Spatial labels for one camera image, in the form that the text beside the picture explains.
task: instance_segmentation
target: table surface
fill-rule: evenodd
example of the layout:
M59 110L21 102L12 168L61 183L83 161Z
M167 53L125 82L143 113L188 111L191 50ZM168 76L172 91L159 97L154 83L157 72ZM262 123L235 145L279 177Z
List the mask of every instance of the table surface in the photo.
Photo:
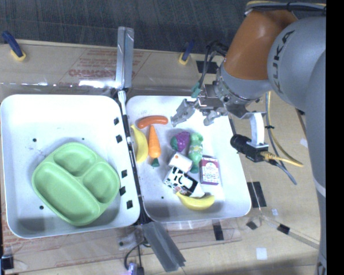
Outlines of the table surface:
M158 60L149 62L154 79L168 81L168 73L178 77L176 68L164 68L178 54L156 52ZM189 82L192 86L200 77L196 61L204 55L192 54ZM214 59L219 65L222 58ZM141 77L136 86L145 81ZM207 74L205 82L214 80ZM251 111L265 111L264 97L249 106ZM294 185L288 176L268 163L253 163L240 154L246 180L260 196L259 205L248 215L219 221L224 236L216 240L211 221L199 223L172 223L167 225L173 240L186 259L185 266L171 274L313 274L320 237L319 210L308 157L306 135L295 108L272 95L271 121L275 135L285 150L304 166L286 165L295 177ZM232 118L237 133L250 137L248 120ZM269 142L267 132L265 141ZM5 254L12 254L14 269L6 274L125 274L123 258L127 249L119 241L130 229L95 231L93 233L64 235L46 239L27 240L11 233L5 219L3 172L1 192L3 212L3 241ZM278 229L290 229L284 234ZM142 247L142 264L145 274L163 274L164 270L150 248ZM132 252L129 262L138 262Z

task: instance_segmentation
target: purple box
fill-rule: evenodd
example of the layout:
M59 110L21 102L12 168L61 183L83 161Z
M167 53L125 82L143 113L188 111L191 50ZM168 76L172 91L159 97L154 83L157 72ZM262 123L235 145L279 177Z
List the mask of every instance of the purple box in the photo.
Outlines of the purple box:
M200 160L200 182L217 185L220 183L218 160L211 156L203 156Z

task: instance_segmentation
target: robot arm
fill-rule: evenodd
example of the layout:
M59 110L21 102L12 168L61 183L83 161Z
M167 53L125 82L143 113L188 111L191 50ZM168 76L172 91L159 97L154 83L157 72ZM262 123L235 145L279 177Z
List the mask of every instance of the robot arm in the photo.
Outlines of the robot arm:
M322 15L297 19L290 8L321 11ZM196 109L206 116L205 125L229 113L250 119L252 140L234 135L231 145L256 162L255 157L267 150L267 145L260 137L255 138L262 124L256 112L247 110L248 105L274 90L282 100L305 112L321 219L318 269L326 274L326 6L253 2L246 14L216 80L212 85L199 85L196 100L185 100L171 123L176 126L186 121Z

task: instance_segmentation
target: purple toy vegetable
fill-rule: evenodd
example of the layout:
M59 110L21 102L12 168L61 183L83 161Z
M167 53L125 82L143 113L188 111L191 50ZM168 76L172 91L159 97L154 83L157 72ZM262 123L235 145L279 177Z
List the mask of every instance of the purple toy vegetable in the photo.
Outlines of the purple toy vegetable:
M190 143L190 132L182 131L171 138L171 146L174 150L182 152Z

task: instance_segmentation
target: green plate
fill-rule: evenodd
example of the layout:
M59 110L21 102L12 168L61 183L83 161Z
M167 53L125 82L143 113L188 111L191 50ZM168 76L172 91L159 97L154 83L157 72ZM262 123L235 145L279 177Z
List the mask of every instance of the green plate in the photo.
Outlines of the green plate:
M116 198L117 172L87 146L64 144L34 170L36 194L60 218L75 226L92 223Z

